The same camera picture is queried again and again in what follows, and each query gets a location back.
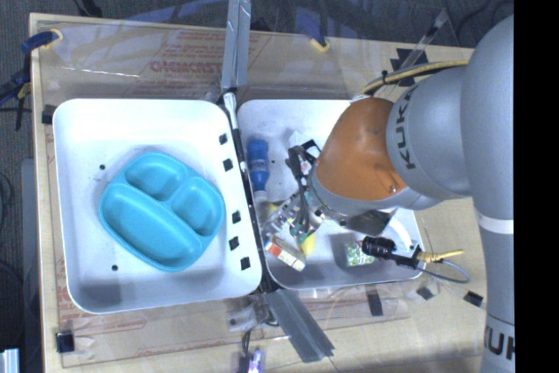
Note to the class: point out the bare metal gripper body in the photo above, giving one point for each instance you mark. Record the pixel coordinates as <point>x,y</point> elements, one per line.
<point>286,216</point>

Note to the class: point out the yellow banana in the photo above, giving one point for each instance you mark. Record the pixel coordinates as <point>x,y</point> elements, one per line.
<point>308,247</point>

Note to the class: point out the brown cardboard board red print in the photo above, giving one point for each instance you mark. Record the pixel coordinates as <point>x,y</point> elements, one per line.
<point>174,65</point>

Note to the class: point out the blue divided plate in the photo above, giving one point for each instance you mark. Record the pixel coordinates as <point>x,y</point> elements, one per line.
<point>161,212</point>

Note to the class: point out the orange and white carton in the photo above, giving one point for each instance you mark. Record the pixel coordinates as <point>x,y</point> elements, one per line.
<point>284,255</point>

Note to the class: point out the blue bottle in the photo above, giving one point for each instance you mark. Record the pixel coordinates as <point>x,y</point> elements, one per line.
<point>258,166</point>

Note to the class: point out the white plastic tray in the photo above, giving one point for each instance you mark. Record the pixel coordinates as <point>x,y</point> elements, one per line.
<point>144,122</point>
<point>279,122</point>

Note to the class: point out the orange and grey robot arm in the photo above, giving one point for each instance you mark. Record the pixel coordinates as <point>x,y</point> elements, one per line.
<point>436,144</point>

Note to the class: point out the green and white carton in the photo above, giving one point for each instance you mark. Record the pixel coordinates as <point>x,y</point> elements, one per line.
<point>356,253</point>

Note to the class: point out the black cylinder on white bracket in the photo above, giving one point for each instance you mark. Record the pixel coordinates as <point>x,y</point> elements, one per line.
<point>377,248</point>

